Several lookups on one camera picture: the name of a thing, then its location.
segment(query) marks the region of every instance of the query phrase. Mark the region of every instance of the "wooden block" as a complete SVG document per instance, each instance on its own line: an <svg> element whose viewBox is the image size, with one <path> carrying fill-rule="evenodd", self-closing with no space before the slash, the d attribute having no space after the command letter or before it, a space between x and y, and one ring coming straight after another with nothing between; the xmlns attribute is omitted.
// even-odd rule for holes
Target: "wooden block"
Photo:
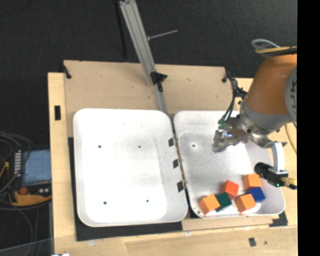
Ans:
<svg viewBox="0 0 320 256"><path fill-rule="evenodd" d="M253 196L253 199L256 203L261 203L263 200L266 199L266 196L262 191L261 187L250 188L248 192Z"/></svg>
<svg viewBox="0 0 320 256"><path fill-rule="evenodd" d="M220 203L218 202L216 196L214 194L210 194L200 200L198 203L203 214L208 214L216 210L220 207Z"/></svg>
<svg viewBox="0 0 320 256"><path fill-rule="evenodd" d="M232 205L232 202L226 192L218 194L216 196L216 199L218 200L218 202L220 204L220 207L216 209L217 212L221 211L223 208L226 208L226 207Z"/></svg>
<svg viewBox="0 0 320 256"><path fill-rule="evenodd" d="M257 205L251 193L239 196L237 199L234 200L234 202L240 213L252 209Z"/></svg>
<svg viewBox="0 0 320 256"><path fill-rule="evenodd" d="M262 187L261 178L258 174L247 174L242 178L243 189L249 190L252 188Z"/></svg>
<svg viewBox="0 0 320 256"><path fill-rule="evenodd" d="M233 200L238 196L238 191L239 191L239 184L234 183L231 180L227 180L225 183L222 184L220 189L220 194L226 192L230 200Z"/></svg>

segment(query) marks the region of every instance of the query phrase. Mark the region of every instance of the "black floor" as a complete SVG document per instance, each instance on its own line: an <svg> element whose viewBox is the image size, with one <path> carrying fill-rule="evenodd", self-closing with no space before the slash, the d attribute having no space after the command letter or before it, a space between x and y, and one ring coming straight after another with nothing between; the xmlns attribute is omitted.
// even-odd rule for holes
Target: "black floor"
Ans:
<svg viewBox="0 0 320 256"><path fill-rule="evenodd" d="M114 0L0 0L0 131L49 143L48 72L63 60L138 62ZM263 57L254 39L296 46L298 0L137 0L156 64L223 66L253 77ZM49 207L0 209L0 249L50 238Z"/></svg>

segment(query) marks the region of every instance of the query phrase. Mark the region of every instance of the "orange block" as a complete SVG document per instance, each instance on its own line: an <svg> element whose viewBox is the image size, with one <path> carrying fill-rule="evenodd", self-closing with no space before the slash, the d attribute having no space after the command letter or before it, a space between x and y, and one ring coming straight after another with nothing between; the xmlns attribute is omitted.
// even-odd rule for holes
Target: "orange block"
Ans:
<svg viewBox="0 0 320 256"><path fill-rule="evenodd" d="M234 200L234 203L240 213L252 209L257 205L254 197L250 193L239 196Z"/></svg>
<svg viewBox="0 0 320 256"><path fill-rule="evenodd" d="M198 204L205 215L220 207L220 203L214 194L202 198Z"/></svg>
<svg viewBox="0 0 320 256"><path fill-rule="evenodd" d="M231 180L227 180L222 184L220 188L220 194L226 192L230 200L235 199L238 195L239 184L232 182Z"/></svg>
<svg viewBox="0 0 320 256"><path fill-rule="evenodd" d="M258 174L255 173L247 174L246 176L244 176L242 178L242 182L244 190L262 187L261 178Z"/></svg>

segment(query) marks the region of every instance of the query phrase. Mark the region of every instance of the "wire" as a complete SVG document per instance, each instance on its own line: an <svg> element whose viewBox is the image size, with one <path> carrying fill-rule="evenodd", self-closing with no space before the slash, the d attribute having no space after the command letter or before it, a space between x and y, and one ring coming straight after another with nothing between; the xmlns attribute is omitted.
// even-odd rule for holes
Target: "wire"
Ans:
<svg viewBox="0 0 320 256"><path fill-rule="evenodd" d="M22 144L20 144L16 139L18 140L21 140L23 141L24 143L27 144L27 147L28 147L28 151L27 151L27 156L26 158L24 159L23 163L22 163L22 167L21 169L23 170L24 166L26 165L29 157L30 157L30 153L31 153L31 150L32 150L32 147L35 145L30 139L22 136L22 135L19 135L19 134L15 134L15 133L5 133L3 131L0 131L0 133L5 136L5 138L7 139L11 139L12 141L14 141L17 146L22 146Z"/></svg>
<svg viewBox="0 0 320 256"><path fill-rule="evenodd" d="M0 195L1 195L1 193L2 193L3 191L6 190L7 187L9 187L9 185L15 180L16 177L17 177L17 176L14 175L14 176L7 182L7 184L4 185L4 187L0 190Z"/></svg>
<svg viewBox="0 0 320 256"><path fill-rule="evenodd" d="M37 205L33 205L33 206L26 206L26 207L19 207L19 208L7 208L7 207L0 207L0 210L1 211L25 211L25 210L31 210L31 209L35 209L35 208L39 208L39 207L42 207L42 206L45 206L47 205L51 200L48 200L46 202L43 202L43 203L39 203Z"/></svg>
<svg viewBox="0 0 320 256"><path fill-rule="evenodd" d="M28 226L29 226L29 229L30 229L30 237L31 237L31 243L33 242L34 240L34 230L33 230L33 227L32 227L32 224L31 224L31 221L29 220L29 218L27 217L27 215L22 211L20 210L19 208L16 208L14 205L6 202L6 201L3 201L3 203L13 207L14 209L16 209L26 220L26 222L28 223ZM25 254L24 255L28 255L29 251L31 249L31 246L28 246L28 249L25 251Z"/></svg>
<svg viewBox="0 0 320 256"><path fill-rule="evenodd" d="M5 159L3 156L1 156L1 155L0 155L0 158L2 158L2 160L3 160L3 167L2 167L2 169L0 170L0 178L1 178L2 174L4 173L4 171L5 171L5 169L6 169L6 159Z"/></svg>
<svg viewBox="0 0 320 256"><path fill-rule="evenodd" d="M231 99L231 103L230 103L228 109L226 110L224 115L221 117L221 119L218 121L218 124L220 124L220 126L218 127L219 129L224 129L227 122L229 121L229 119L232 115L232 111L235 106L236 97L240 96L243 99L244 96L247 94L246 91L244 91L242 88L239 88L238 81L231 76L231 73L227 68L225 68L225 78L224 79L228 79L231 83L232 99Z"/></svg>
<svg viewBox="0 0 320 256"><path fill-rule="evenodd" d="M7 191L6 193L3 193L2 195L0 195L0 203L6 198L7 195L8 195Z"/></svg>
<svg viewBox="0 0 320 256"><path fill-rule="evenodd" d="M15 143L16 146L22 146L16 139L8 136L5 132L0 131L0 136Z"/></svg>
<svg viewBox="0 0 320 256"><path fill-rule="evenodd" d="M32 253L31 253L32 256L35 255L35 251L36 251L38 225L39 225L39 207L36 209L35 228L34 228L34 236L32 241Z"/></svg>
<svg viewBox="0 0 320 256"><path fill-rule="evenodd" d="M266 40L266 39L255 39L255 40L252 40L251 42L251 45L253 48L255 49L266 49L268 47L276 47L276 48L279 48L280 46L275 44L274 42L271 42L269 40Z"/></svg>
<svg viewBox="0 0 320 256"><path fill-rule="evenodd" d="M266 39L255 39L251 42L254 51L264 57L275 57L289 54L296 54L298 52L297 46L280 47Z"/></svg>
<svg viewBox="0 0 320 256"><path fill-rule="evenodd" d="M8 158L11 156L11 154L12 154L13 151L14 151L14 147L12 146L12 144L11 144L9 141L7 141L7 140L5 140L5 139L1 139L1 138L0 138L0 142L8 145L9 148L10 148L10 151L9 151L9 153L7 154L7 156L4 157L6 160L8 160Z"/></svg>

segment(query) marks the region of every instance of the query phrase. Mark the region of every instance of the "white tray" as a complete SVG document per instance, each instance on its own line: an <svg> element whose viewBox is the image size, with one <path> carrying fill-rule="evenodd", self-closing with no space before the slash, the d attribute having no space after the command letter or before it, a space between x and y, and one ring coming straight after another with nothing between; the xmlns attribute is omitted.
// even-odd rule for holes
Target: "white tray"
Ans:
<svg viewBox="0 0 320 256"><path fill-rule="evenodd" d="M186 181L190 206L194 213L203 219L217 217L235 217L240 213L232 200L232 205L221 211L204 215L198 202L210 194L219 194L221 185L226 180L239 184L238 195L243 194L242 177L255 173L258 162L272 165L269 151L253 142L230 145L223 152L213 152L212 144L218 120L224 111L181 111L174 116L174 127L177 137L182 169ZM277 215L285 209L282 190L262 179L262 191L266 199L257 203L245 215Z"/></svg>
<svg viewBox="0 0 320 256"><path fill-rule="evenodd" d="M91 227L178 222L188 212L170 118L158 110L79 110L78 216Z"/></svg>

